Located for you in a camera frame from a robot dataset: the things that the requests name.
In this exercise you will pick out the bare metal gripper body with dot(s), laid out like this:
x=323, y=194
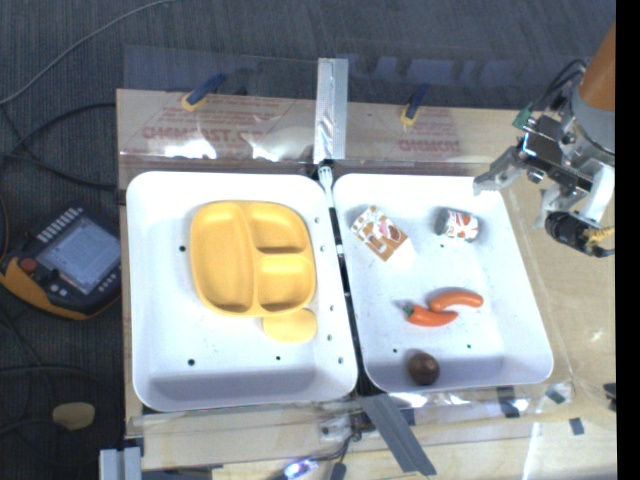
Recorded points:
x=550, y=150

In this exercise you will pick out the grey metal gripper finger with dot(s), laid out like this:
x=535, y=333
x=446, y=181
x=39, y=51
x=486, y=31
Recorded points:
x=515, y=175
x=492, y=173

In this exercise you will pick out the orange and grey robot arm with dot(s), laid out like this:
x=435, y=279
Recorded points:
x=599, y=80

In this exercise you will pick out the white and orange can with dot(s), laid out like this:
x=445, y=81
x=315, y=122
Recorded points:
x=457, y=224

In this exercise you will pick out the white plastic tray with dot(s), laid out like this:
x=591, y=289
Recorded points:
x=165, y=318
x=450, y=263

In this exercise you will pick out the brown and white carton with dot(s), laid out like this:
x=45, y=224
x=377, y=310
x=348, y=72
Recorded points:
x=380, y=233

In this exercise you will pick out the brown cardboard board red print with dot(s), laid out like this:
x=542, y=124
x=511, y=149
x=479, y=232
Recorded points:
x=575, y=288

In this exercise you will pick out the orange sausage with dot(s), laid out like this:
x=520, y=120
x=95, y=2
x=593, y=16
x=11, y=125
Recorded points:
x=460, y=299

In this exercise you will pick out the orange carrot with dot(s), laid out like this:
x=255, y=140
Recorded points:
x=430, y=316

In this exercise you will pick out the brown round fruit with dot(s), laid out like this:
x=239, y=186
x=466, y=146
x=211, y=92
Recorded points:
x=423, y=368

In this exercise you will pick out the yellow divided plate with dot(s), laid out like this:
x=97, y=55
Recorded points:
x=220, y=253

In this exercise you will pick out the pale yellow bread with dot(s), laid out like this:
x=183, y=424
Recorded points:
x=74, y=415

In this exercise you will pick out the black cylinder on white bracket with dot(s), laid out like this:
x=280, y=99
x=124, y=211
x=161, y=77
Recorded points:
x=562, y=227

